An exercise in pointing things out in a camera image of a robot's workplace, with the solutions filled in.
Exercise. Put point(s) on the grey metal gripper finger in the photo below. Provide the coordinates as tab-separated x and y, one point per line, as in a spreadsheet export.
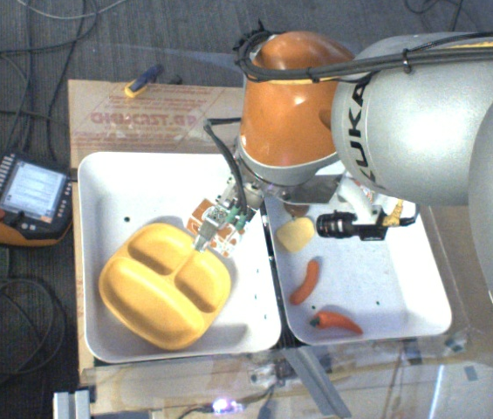
202	236

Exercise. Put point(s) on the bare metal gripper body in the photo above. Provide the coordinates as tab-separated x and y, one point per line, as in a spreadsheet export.
250	194

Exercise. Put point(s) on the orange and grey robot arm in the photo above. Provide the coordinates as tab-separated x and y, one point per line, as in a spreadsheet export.
403	116

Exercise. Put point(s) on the yellow divided plate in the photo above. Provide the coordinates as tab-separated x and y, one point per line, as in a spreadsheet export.
159	286

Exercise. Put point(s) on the white plastic tray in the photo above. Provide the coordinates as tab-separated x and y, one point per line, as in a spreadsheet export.
141	190
381	277

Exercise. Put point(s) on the orange sausage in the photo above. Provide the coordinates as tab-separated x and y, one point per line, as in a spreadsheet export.
307	284

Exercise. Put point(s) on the brown cardboard board red print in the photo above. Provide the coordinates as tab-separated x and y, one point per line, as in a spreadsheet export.
150	116

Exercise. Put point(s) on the orange carrot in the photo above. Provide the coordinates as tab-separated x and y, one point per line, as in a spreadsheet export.
337	321

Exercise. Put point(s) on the black cylinder on white bracket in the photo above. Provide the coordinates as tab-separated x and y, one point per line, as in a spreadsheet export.
337	225

